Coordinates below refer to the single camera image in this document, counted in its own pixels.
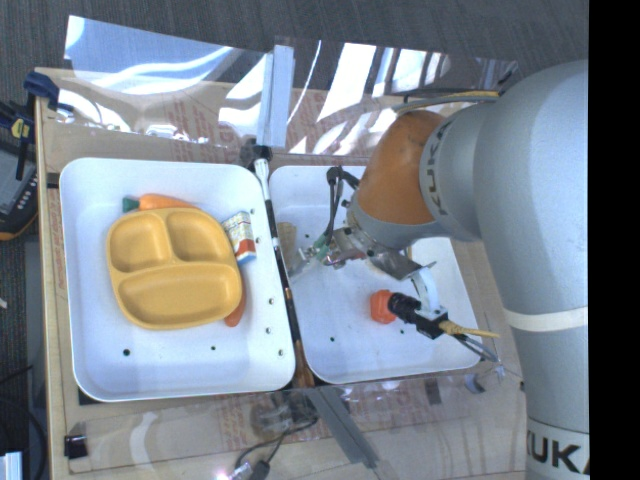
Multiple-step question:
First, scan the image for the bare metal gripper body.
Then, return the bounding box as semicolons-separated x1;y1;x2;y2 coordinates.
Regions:
324;224;437;283

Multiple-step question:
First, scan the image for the thin black and white rod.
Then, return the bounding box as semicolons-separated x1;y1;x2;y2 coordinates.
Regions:
253;156;316;389

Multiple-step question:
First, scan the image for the beige bread piece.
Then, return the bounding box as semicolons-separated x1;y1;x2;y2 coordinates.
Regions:
276;221;300;250

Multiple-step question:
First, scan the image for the orange round toy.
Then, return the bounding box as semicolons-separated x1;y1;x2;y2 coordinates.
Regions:
370;289;399;326

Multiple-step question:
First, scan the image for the small white and red carton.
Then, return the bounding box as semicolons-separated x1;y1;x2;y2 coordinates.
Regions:
221;210;258;267

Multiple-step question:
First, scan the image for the orange sausage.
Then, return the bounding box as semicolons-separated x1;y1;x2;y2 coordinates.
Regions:
223;278;248;329

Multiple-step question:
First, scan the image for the white plastic tray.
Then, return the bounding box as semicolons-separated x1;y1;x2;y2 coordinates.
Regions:
268;164;484;386
58;156;297;403

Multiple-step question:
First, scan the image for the yellow divided plate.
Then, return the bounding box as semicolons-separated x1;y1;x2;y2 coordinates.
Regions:
105;206;245;331

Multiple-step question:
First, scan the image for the orange carrot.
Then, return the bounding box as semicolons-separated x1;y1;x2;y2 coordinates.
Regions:
122;193;202;215

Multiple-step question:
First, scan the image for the brown cardboard board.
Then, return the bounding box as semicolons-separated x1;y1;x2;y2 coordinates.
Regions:
33;67;527;475

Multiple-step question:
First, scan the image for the black cylinder on white bracket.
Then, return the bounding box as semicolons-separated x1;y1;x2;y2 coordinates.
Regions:
387;262;449;341

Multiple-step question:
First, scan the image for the black block with wires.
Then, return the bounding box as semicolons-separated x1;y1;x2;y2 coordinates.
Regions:
238;139;274;169
249;391;321;433

